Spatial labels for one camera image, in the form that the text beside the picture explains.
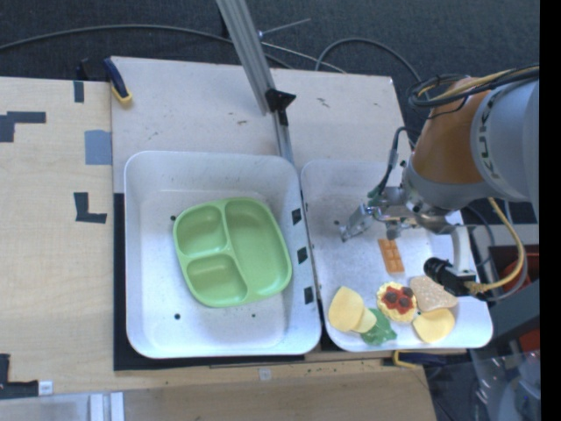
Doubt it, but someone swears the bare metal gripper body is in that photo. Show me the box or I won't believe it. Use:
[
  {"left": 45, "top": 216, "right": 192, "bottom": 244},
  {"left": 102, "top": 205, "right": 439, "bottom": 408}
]
[{"left": 370, "top": 184, "right": 458, "bottom": 236}]

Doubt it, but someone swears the orange waffle biscuit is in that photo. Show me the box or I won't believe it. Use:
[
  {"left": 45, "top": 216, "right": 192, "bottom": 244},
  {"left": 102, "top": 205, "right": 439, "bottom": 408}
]
[{"left": 377, "top": 237, "right": 406, "bottom": 275}]

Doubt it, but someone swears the white plastic tray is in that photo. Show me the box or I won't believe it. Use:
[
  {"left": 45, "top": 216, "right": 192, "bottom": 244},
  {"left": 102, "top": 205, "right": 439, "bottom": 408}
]
[
  {"left": 124, "top": 149, "right": 323, "bottom": 360},
  {"left": 300, "top": 159, "right": 494, "bottom": 353}
]

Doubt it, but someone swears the beige toast slice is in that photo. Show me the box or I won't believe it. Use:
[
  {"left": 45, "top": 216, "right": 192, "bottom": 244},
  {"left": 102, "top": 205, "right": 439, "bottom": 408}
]
[{"left": 408, "top": 275, "right": 459, "bottom": 313}]

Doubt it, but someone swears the yellow pasta with red sauce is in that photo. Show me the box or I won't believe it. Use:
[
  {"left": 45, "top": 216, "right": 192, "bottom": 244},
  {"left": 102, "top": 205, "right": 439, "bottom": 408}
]
[{"left": 375, "top": 281, "right": 419, "bottom": 325}]

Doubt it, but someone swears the large yellow potato chip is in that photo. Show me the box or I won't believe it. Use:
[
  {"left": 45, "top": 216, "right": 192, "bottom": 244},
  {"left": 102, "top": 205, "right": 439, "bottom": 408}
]
[
  {"left": 327, "top": 285, "right": 366, "bottom": 334},
  {"left": 411, "top": 307, "right": 457, "bottom": 345}
]

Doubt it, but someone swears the small yellow potato chip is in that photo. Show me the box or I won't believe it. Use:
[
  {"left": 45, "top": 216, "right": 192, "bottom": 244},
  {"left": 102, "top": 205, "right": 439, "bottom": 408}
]
[{"left": 351, "top": 306, "right": 379, "bottom": 335}]

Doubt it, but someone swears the green lettuce leaf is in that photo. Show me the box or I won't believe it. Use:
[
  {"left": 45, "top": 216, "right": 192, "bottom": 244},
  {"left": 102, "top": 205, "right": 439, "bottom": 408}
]
[{"left": 359, "top": 308, "right": 399, "bottom": 347}]

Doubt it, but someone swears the green divided plate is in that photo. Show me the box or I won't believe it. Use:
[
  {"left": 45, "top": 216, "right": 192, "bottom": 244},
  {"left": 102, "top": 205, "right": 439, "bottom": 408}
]
[{"left": 172, "top": 196, "right": 294, "bottom": 310}]

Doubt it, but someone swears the pale flat board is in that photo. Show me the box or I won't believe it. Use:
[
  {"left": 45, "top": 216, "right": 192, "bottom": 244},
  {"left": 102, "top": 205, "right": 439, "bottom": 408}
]
[{"left": 110, "top": 54, "right": 468, "bottom": 358}]

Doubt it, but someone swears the black cylinder on white bracket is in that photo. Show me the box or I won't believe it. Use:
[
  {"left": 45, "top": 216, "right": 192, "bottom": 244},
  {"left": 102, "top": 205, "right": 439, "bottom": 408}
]
[{"left": 423, "top": 225, "right": 479, "bottom": 298}]

